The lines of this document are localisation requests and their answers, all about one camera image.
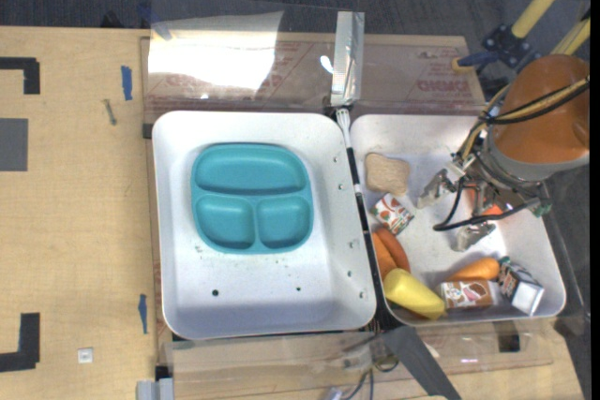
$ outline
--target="wooden table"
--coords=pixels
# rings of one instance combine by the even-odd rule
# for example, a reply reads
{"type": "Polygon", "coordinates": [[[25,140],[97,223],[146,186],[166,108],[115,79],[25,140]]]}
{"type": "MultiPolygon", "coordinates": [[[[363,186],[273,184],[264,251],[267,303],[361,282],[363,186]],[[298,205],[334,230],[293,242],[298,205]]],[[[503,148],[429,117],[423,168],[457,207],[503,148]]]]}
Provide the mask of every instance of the wooden table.
{"type": "MultiPolygon", "coordinates": [[[[41,69],[39,95],[23,94],[21,71],[0,70],[0,118],[28,119],[27,170],[0,171],[0,352],[17,350],[22,313],[40,314],[39,363],[0,373],[0,399],[130,399],[138,380],[154,378],[156,305],[140,55],[148,35],[0,27],[0,56],[35,57],[41,69]],[[132,73],[130,100],[122,67],[132,73]],[[91,363],[79,363],[80,348],[94,350],[91,363]]],[[[464,398],[581,398],[563,339],[548,322],[539,338],[551,364],[450,379],[464,398]]],[[[424,394],[409,379],[376,386],[378,399],[424,394]]]]}

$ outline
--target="wooden board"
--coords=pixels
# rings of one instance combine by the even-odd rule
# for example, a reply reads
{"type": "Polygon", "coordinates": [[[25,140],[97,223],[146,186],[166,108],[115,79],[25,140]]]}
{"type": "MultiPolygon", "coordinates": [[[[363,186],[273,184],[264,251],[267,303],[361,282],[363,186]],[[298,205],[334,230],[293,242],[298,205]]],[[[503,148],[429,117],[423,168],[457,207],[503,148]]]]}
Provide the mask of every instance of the wooden board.
{"type": "Polygon", "coordinates": [[[137,380],[154,377],[145,34],[0,28],[0,55],[36,57],[41,70],[38,96],[23,94],[22,72],[0,70],[0,117],[29,119],[27,172],[0,171],[1,351],[16,351],[21,313],[41,318],[37,368],[0,373],[0,398],[133,398],[137,380]],[[79,348],[94,361],[78,363],[79,348]]]}

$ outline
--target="white sink basin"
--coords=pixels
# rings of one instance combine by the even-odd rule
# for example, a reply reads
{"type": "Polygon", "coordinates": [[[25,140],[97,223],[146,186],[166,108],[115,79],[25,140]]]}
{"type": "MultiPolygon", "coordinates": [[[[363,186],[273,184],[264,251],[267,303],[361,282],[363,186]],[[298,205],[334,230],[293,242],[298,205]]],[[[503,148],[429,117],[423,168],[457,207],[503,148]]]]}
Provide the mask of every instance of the white sink basin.
{"type": "MultiPolygon", "coordinates": [[[[502,221],[486,238],[466,252],[451,248],[456,230],[434,231],[433,225],[446,218],[454,196],[449,195],[430,207],[418,210],[417,198],[424,186],[451,160],[473,126],[474,117],[447,115],[364,115],[351,128],[352,147],[356,156],[359,176],[364,184],[365,157],[374,152],[399,158],[411,166],[409,190],[400,199],[402,205],[414,214],[414,219],[399,235],[406,250],[412,273],[431,289],[435,289],[448,275],[471,261],[492,256],[509,256],[512,261],[529,270],[545,288],[544,296],[535,314],[536,318],[554,317],[564,308],[566,292],[559,266],[546,232],[544,220],[524,210],[502,221]]],[[[367,208],[383,194],[363,187],[367,208]]],[[[461,201],[455,220],[469,218],[472,206],[461,201]]],[[[379,226],[373,214],[367,214],[371,227],[379,226]]],[[[482,310],[453,312],[436,321],[419,318],[400,306],[388,308],[402,323],[408,325],[452,325],[480,321],[527,319],[527,314],[500,299],[499,304],[482,310]]]]}
{"type": "Polygon", "coordinates": [[[376,308],[346,146],[312,113],[174,111],[153,129],[164,317],[187,339],[353,330],[376,308]],[[312,188],[310,236],[289,252],[244,255],[205,243],[190,175],[205,148],[256,142],[289,149],[312,188]]]}

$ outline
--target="small carton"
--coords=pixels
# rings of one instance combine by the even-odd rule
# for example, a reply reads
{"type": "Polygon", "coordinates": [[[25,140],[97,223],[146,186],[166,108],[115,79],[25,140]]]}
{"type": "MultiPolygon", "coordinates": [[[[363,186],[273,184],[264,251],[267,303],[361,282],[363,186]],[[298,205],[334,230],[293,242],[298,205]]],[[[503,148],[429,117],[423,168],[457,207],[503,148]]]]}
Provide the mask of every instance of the small carton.
{"type": "Polygon", "coordinates": [[[488,280],[443,282],[438,286],[446,310],[485,308],[495,304],[494,286],[488,280]]]}
{"type": "Polygon", "coordinates": [[[535,313],[544,294],[544,287],[525,268],[508,257],[500,259],[498,284],[511,305],[530,316],[535,313]]]}
{"type": "Polygon", "coordinates": [[[406,229],[414,218],[414,215],[400,203],[400,200],[389,193],[373,205],[370,211],[394,235],[398,235],[406,229]]]}

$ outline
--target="carrot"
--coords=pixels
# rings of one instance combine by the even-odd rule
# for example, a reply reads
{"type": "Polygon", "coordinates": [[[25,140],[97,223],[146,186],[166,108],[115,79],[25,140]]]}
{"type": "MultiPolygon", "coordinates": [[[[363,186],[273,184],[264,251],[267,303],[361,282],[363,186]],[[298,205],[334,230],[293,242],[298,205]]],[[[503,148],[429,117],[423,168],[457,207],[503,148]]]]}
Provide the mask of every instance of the carrot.
{"type": "Polygon", "coordinates": [[[386,227],[379,227],[377,230],[375,230],[375,233],[377,233],[377,236],[387,248],[388,252],[392,256],[392,259],[394,259],[396,266],[410,273],[411,264],[409,263],[409,258],[394,234],[386,227]]]}
{"type": "Polygon", "coordinates": [[[500,272],[500,263],[492,257],[483,257],[450,275],[446,282],[458,280],[493,280],[500,272]]]}
{"type": "Polygon", "coordinates": [[[379,265],[379,272],[382,276],[382,280],[385,280],[387,275],[397,268],[397,266],[389,251],[385,248],[385,244],[383,244],[379,235],[373,232],[371,238],[373,239],[373,246],[375,247],[375,256],[377,258],[377,264],[379,265]]]}

